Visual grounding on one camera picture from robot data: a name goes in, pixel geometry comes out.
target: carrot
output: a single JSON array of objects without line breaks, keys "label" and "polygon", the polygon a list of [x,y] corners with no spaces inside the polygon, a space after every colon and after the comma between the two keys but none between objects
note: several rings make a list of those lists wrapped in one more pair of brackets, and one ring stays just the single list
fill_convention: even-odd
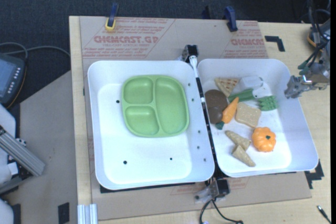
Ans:
[{"label": "carrot", "polygon": [[239,97],[236,97],[227,107],[226,109],[223,110],[223,117],[222,117],[222,121],[224,123],[229,123],[236,111],[237,111],[237,105],[238,105],[238,102],[239,102]]}]

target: wooden table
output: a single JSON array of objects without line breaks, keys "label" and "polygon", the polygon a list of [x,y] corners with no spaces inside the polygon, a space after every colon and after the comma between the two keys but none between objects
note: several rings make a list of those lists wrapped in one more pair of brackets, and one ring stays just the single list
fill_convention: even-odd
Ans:
[{"label": "wooden table", "polygon": [[[80,21],[78,16],[69,17],[72,91],[75,121],[77,195],[79,205],[92,203],[88,141],[86,130],[85,100],[83,97],[83,72],[81,58]],[[297,66],[313,51],[306,41],[310,25],[259,23],[263,36],[279,36],[286,52],[280,52],[276,43],[266,42],[269,58],[282,61],[297,76]],[[319,213],[320,205],[331,218],[331,155],[330,155],[330,87],[324,91],[303,93],[300,103],[316,145],[324,172],[322,180],[313,182],[312,198],[268,204],[255,204],[223,208],[223,214],[231,219],[249,223],[328,223]],[[175,224],[198,223],[199,211],[179,212],[154,216],[100,221],[99,223],[119,224]],[[228,223],[215,211],[206,210],[203,221],[211,224]]]}]

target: blue clamp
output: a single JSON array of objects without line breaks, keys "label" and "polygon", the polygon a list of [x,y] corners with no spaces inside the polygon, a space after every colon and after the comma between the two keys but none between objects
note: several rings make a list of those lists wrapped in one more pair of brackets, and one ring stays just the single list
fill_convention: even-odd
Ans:
[{"label": "blue clamp", "polygon": [[111,13],[110,13],[110,17],[107,18],[106,23],[105,23],[105,29],[107,31],[112,31],[114,29],[114,27],[116,26],[116,21],[115,21],[115,17],[118,13],[118,9],[119,9],[119,4],[118,3],[113,3],[112,4],[112,8],[111,8]]},{"label": "blue clamp", "polygon": [[229,22],[227,23],[227,26],[231,32],[238,30],[237,25],[236,25],[236,13],[235,13],[235,10],[231,6],[227,6],[225,8],[224,19],[229,20]]}]

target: orange pumpkin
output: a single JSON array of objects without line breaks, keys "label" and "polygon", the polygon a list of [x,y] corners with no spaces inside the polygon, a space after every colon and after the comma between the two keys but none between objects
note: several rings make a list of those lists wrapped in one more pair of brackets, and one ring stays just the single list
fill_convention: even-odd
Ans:
[{"label": "orange pumpkin", "polygon": [[276,135],[268,127],[257,127],[252,134],[253,145],[262,152],[271,152],[276,144]]}]

